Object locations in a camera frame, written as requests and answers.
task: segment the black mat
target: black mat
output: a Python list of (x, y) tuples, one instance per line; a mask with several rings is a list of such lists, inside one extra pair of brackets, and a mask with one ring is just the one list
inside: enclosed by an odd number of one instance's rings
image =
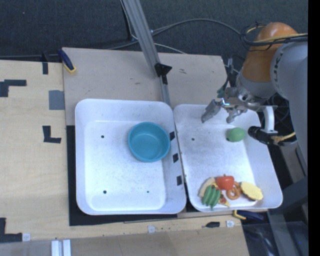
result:
[(66, 127), (68, 189), (69, 189), (69, 225), (98, 225), (115, 222), (143, 221), (176, 218), (176, 214), (128, 214), (128, 215), (88, 215), (80, 210), (76, 201), (76, 128)]

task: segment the white tray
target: white tray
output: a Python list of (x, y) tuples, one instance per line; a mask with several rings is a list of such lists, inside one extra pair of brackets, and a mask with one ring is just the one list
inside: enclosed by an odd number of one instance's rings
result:
[[(239, 142), (226, 140), (228, 129), (260, 127), (256, 112), (248, 110), (228, 124), (228, 113), (221, 109), (217, 115), (201, 122), (206, 105), (182, 104), (174, 108), (174, 120), (181, 160), (191, 204), (201, 212), (226, 210), (272, 209), (281, 205), (282, 190), (268, 147), (246, 134)], [(261, 188), (264, 198), (250, 201), (245, 196), (229, 200), (230, 208), (218, 204), (213, 210), (202, 205), (198, 196), (203, 182), (210, 177), (234, 176), (237, 182), (250, 182)]]
[[(171, 135), (168, 155), (146, 163), (128, 133), (154, 122)], [(84, 99), (75, 108), (76, 201), (89, 215), (176, 214), (186, 205), (172, 109), (159, 101)]]

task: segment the black clamp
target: black clamp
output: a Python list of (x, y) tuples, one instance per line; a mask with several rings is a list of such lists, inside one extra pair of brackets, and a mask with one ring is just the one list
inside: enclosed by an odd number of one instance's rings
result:
[(167, 74), (169, 73), (169, 71), (172, 69), (172, 66), (167, 66), (161, 63), (157, 63), (154, 65), (156, 74), (158, 77), (162, 77), (162, 82), (167, 85), (168, 84), (168, 80), (167, 80)]

